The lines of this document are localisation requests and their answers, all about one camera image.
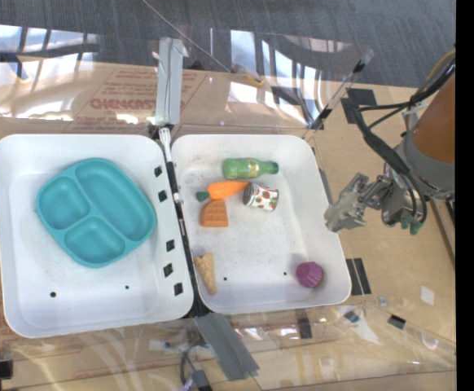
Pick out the small can with tomato print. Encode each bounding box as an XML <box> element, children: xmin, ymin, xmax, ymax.
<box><xmin>242</xmin><ymin>181</ymin><xmax>280</xmax><ymax>212</ymax></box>

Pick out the white plastic tray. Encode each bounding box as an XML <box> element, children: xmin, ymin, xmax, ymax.
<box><xmin>170</xmin><ymin>133</ymin><xmax>353</xmax><ymax>315</ymax></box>
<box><xmin>0</xmin><ymin>133</ymin><xmax>195</xmax><ymax>339</ymax></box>

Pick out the beige ice cream cone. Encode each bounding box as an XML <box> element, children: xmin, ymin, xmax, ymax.
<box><xmin>192</xmin><ymin>252</ymin><xmax>218</xmax><ymax>297</ymax></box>

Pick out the green bottle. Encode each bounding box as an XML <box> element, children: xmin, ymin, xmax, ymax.
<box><xmin>221</xmin><ymin>156</ymin><xmax>280</xmax><ymax>181</ymax></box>

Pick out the brown cardboard board red print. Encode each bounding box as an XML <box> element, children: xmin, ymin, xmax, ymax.
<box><xmin>0</xmin><ymin>55</ymin><xmax>457</xmax><ymax>391</ymax></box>

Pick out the blue divided plate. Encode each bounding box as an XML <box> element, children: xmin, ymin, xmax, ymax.
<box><xmin>35</xmin><ymin>156</ymin><xmax>158</xmax><ymax>270</ymax></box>

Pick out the purple cupcake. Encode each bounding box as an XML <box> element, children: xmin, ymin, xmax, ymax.
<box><xmin>295</xmin><ymin>261</ymin><xmax>325</xmax><ymax>289</ymax></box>

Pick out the orange carrot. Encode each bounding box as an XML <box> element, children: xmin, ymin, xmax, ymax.
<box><xmin>195</xmin><ymin>180</ymin><xmax>251</xmax><ymax>204</ymax></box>

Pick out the orange waffle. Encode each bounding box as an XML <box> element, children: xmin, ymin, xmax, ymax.
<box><xmin>199</xmin><ymin>198</ymin><xmax>230</xmax><ymax>229</ymax></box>

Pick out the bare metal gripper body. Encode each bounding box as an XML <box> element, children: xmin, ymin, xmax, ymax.
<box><xmin>362</xmin><ymin>174</ymin><xmax>416</xmax><ymax>226</ymax></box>

